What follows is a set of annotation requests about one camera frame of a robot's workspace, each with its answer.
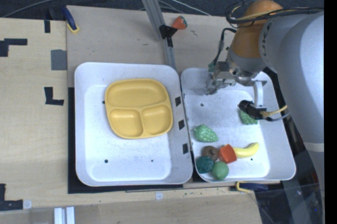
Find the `green ball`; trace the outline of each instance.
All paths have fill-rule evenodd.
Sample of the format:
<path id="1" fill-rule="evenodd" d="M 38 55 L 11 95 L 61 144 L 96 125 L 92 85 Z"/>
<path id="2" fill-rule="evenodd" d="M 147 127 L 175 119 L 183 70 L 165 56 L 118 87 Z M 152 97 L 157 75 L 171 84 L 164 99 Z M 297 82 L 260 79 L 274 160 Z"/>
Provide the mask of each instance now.
<path id="1" fill-rule="evenodd" d="M 218 161 L 213 165 L 212 175 L 217 180 L 223 180 L 229 173 L 229 168 L 227 164 L 223 161 Z"/>
<path id="2" fill-rule="evenodd" d="M 200 174 L 205 174 L 212 170 L 214 161 L 209 156 L 202 156 L 196 160 L 196 169 Z"/>

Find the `black clamp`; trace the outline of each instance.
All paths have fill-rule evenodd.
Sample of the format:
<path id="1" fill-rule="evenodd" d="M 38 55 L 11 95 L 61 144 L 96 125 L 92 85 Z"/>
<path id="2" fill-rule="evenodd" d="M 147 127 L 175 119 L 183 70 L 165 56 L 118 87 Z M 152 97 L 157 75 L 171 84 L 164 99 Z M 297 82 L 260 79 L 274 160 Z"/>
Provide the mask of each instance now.
<path id="1" fill-rule="evenodd" d="M 176 33 L 178 29 L 166 25 L 161 25 L 159 31 L 163 39 L 167 39 L 167 45 L 173 47 L 172 36 Z"/>
<path id="2" fill-rule="evenodd" d="M 5 188 L 6 184 L 0 184 L 0 211 L 20 210 L 23 209 L 23 200 L 6 201 Z"/>

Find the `white tray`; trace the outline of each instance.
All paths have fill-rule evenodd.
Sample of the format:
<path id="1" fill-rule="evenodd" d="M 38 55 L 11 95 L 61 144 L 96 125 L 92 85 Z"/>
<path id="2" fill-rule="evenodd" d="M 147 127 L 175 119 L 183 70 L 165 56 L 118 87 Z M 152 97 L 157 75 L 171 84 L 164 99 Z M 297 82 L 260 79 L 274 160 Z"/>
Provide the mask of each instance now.
<path id="1" fill-rule="evenodd" d="M 282 120 L 268 122 L 259 120 L 257 125 L 244 125 L 239 118 L 237 105 L 242 100 L 254 100 L 253 87 L 240 84 L 219 89 L 214 95 L 205 95 L 207 69 L 190 68 L 182 72 L 181 86 L 190 130 L 195 160 L 201 156 L 204 146 L 220 148 L 246 147 L 258 142 L 260 148 L 251 158 L 241 158 L 229 163 L 229 174 L 224 181 L 288 180 L 296 172 L 296 166 Z M 274 88 L 269 76 L 259 73 L 256 80 L 266 80 L 263 86 L 263 103 L 268 111 L 278 110 Z M 213 129 L 219 140 L 212 143 L 199 142 L 193 129 L 205 124 Z M 219 182 L 211 173 L 200 174 L 208 182 Z"/>
<path id="2" fill-rule="evenodd" d="M 102 103 L 105 90 L 112 82 L 132 78 L 152 78 L 165 86 L 173 109 L 173 127 L 168 133 L 123 139 L 112 132 Z M 88 186 L 188 181 L 193 166 L 177 72 L 166 65 L 79 65 L 75 71 L 75 141 L 76 173 Z"/>

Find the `black hole on tray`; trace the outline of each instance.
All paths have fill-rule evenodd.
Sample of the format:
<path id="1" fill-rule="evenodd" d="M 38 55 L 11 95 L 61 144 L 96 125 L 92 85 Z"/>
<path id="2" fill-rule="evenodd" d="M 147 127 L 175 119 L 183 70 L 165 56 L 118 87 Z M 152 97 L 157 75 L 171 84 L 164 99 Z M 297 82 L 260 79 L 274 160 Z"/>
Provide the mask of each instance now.
<path id="1" fill-rule="evenodd" d="M 178 106 L 179 104 L 181 104 L 181 99 L 180 99 L 180 97 L 176 97 L 175 105 Z"/>
<path id="2" fill-rule="evenodd" d="M 189 151 L 189 147 L 187 144 L 183 144 L 183 154 L 186 154 Z"/>
<path id="3" fill-rule="evenodd" d="M 183 127 L 185 127 L 185 122 L 184 122 L 184 120 L 180 120 L 179 121 L 179 129 L 182 129 Z"/>

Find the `wooden table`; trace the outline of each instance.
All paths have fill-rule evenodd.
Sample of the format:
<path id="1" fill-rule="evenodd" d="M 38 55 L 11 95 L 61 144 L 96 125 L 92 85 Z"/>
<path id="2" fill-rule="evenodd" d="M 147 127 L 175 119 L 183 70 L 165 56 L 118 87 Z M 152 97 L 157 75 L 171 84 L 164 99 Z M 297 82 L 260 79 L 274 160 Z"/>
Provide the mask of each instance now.
<path id="1" fill-rule="evenodd" d="M 67 94 L 76 66 L 86 61 L 165 64 L 162 41 L 154 37 L 146 12 L 68 9 L 80 27 L 77 34 L 71 34 L 64 21 L 0 19 L 0 41 L 27 39 L 26 46 L 10 45 L 8 57 L 0 57 L 0 183 L 6 184 L 5 199 L 29 200 L 32 210 L 76 206 L 80 223 L 114 223 L 112 219 L 115 223 L 135 219 L 137 223 L 261 223 L 254 193 L 230 191 L 233 183 L 190 180 L 183 189 L 67 193 Z M 176 17 L 164 13 L 168 25 Z M 189 67 L 206 67 L 215 57 L 221 30 L 228 26 L 224 17 L 184 17 L 187 29 L 173 36 L 179 74 Z M 50 33 L 45 32 L 49 23 Z M 231 38 L 226 35 L 226 45 Z M 52 51 L 67 51 L 67 70 L 52 69 Z M 53 99 L 64 100 L 63 105 L 45 104 L 45 87 L 53 87 Z M 156 200 L 158 191 L 161 200 Z M 0 213 L 0 222 L 26 223 L 32 210 Z"/>

